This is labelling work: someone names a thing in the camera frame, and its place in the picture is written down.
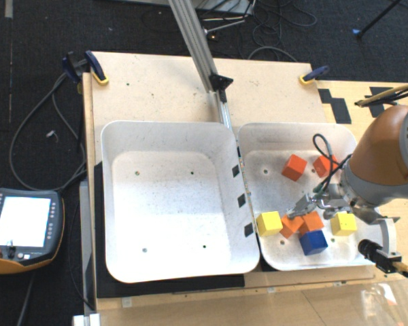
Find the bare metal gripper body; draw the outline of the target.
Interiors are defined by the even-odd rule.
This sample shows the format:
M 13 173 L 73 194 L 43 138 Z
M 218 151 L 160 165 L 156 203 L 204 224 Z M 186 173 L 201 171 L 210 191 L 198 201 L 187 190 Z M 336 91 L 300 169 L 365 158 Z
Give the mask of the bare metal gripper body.
M 351 213 L 358 201 L 353 189 L 343 183 L 319 184 L 313 189 L 313 199 L 323 210 L 323 218 L 333 218 L 339 212 Z

